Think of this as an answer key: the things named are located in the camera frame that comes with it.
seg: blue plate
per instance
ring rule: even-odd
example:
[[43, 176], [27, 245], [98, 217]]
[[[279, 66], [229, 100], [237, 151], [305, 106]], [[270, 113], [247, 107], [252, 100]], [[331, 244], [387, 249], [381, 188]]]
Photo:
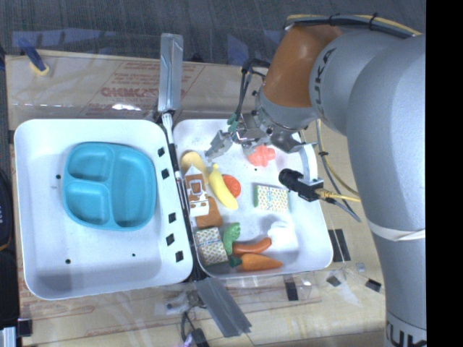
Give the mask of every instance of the blue plate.
[[84, 142], [67, 157], [64, 209], [82, 225], [108, 230], [141, 228], [154, 214], [156, 192], [153, 162], [132, 147]]

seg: black connector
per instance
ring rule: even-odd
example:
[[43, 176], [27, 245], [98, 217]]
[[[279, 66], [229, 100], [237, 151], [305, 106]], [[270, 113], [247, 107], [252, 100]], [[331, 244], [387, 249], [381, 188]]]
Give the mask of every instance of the black connector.
[[300, 181], [302, 177], [304, 176], [300, 172], [285, 168], [281, 170], [278, 180], [289, 190], [296, 192], [302, 199], [308, 202], [319, 200], [320, 195], [315, 190], [323, 188], [323, 181], [307, 185]]
[[193, 337], [193, 340], [196, 343], [197, 347], [209, 347], [209, 343], [205, 339], [204, 332], [200, 327], [195, 328], [191, 332], [191, 336]]

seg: toy banana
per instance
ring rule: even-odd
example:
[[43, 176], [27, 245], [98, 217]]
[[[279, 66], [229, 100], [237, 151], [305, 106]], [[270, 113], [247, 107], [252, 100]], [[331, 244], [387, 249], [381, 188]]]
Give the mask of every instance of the toy banana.
[[217, 199], [231, 210], [238, 209], [238, 201], [226, 187], [224, 178], [218, 170], [217, 163], [212, 165], [212, 172], [209, 174], [209, 185], [211, 186]]

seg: gray fabric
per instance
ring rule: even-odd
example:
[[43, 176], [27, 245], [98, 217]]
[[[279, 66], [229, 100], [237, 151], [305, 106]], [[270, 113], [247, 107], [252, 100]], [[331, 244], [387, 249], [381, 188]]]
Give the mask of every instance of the gray fabric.
[[[291, 14], [375, 12], [425, 32], [426, 0], [0, 0], [0, 44], [17, 54], [23, 36], [38, 48], [158, 58], [161, 33], [176, 33], [186, 60], [239, 65], [271, 60]], [[0, 167], [9, 171], [1, 77]]]

